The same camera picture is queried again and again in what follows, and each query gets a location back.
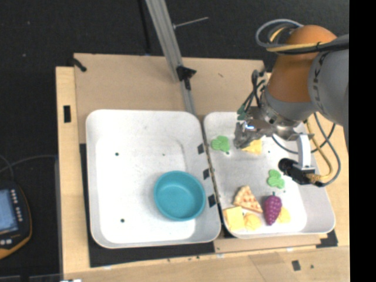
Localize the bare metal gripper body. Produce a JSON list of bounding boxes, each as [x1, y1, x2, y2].
[[242, 106, 303, 142]]

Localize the yellow cheese wedge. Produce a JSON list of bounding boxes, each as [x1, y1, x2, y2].
[[241, 139, 263, 156]]

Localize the green broccoli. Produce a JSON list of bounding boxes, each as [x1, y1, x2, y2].
[[266, 169, 286, 189], [210, 135, 231, 155]]

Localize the white plastic tray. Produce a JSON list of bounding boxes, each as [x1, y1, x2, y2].
[[85, 109, 222, 249], [202, 111, 337, 240]]

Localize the thin black and white rod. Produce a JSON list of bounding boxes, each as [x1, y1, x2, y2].
[[202, 133, 225, 220]]

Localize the pizza slice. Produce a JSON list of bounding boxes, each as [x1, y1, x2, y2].
[[232, 185, 263, 214]]

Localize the purple grapes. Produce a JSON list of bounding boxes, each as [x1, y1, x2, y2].
[[261, 192, 283, 227]]

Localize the yellow cheese block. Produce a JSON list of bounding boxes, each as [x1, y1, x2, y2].
[[222, 206, 246, 233]]

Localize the yellow crisp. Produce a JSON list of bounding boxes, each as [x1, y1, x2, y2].
[[277, 206, 291, 224], [243, 212, 262, 232]]

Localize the teal bowl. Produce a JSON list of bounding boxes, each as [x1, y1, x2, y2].
[[152, 170, 207, 222]]

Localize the brown cardboard board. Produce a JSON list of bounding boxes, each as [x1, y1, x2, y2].
[[72, 52, 330, 254]]

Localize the black cylinder on white bracket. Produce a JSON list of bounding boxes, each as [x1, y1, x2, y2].
[[277, 133, 317, 185]]

